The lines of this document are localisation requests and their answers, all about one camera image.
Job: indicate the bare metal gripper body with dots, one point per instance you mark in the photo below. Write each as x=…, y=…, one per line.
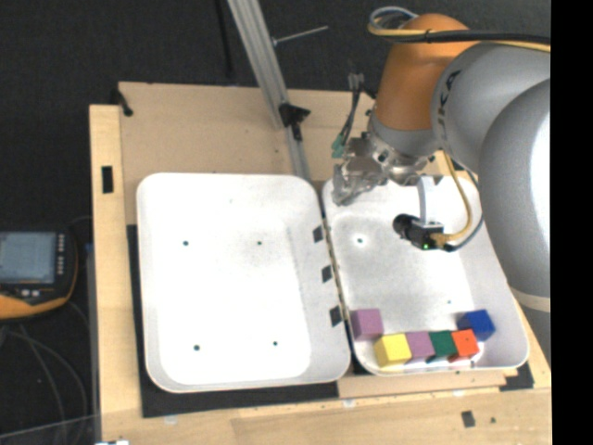
x=370, y=158

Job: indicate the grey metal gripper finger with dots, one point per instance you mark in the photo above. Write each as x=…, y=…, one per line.
x=359, y=186
x=339, y=188

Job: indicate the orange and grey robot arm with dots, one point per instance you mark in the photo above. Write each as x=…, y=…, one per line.
x=500, y=123

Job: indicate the white plastic tray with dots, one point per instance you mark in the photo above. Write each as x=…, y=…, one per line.
x=407, y=281
x=231, y=285

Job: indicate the purple cube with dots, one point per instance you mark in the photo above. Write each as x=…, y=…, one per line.
x=367, y=322
x=420, y=344

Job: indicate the brown cardboard board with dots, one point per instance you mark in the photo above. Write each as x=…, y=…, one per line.
x=199, y=132

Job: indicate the yellow cube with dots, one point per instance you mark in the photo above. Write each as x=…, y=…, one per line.
x=393, y=349

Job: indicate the green cube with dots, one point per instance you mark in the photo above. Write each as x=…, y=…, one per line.
x=442, y=342

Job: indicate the blue cube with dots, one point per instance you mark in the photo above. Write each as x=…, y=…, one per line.
x=477, y=322

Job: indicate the orange cube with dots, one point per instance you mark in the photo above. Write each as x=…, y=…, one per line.
x=465, y=343

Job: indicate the black cylinder on white bracket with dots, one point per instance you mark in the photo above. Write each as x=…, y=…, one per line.
x=417, y=232

